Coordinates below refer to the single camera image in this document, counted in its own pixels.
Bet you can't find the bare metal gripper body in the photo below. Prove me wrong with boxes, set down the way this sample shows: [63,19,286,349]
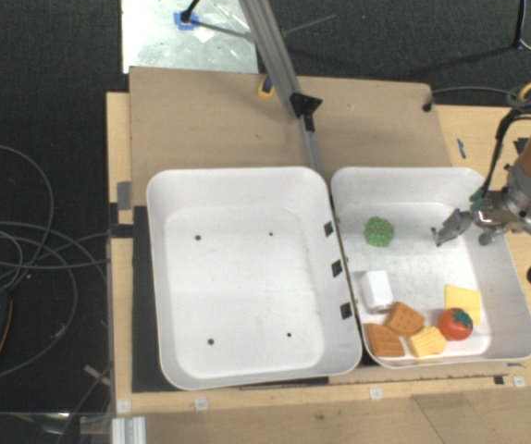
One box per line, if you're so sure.
[471,189,531,244]

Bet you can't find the white plastic tray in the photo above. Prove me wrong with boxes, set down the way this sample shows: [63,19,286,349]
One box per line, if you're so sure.
[145,166,364,392]
[329,166,531,370]

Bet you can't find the yellow cheese slice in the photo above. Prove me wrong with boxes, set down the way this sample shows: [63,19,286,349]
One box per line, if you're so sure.
[444,284,483,327]

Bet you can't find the green grapes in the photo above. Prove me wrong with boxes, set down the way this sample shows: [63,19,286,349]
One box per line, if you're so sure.
[363,216,396,250]

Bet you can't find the red tomato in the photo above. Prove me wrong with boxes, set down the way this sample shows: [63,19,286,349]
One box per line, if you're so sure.
[438,307,475,342]

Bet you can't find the white carton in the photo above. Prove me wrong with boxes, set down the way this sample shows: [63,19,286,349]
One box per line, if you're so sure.
[359,269,396,315]

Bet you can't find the orange waffle piece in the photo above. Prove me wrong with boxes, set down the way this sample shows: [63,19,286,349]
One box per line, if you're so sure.
[363,323,407,360]
[384,301,426,338]

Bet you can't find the yellow waffle piece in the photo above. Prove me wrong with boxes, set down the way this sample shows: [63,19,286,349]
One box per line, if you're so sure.
[407,325,448,360]

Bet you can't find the brown cardboard board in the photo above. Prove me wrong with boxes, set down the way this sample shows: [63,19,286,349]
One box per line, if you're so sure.
[128,66,512,394]

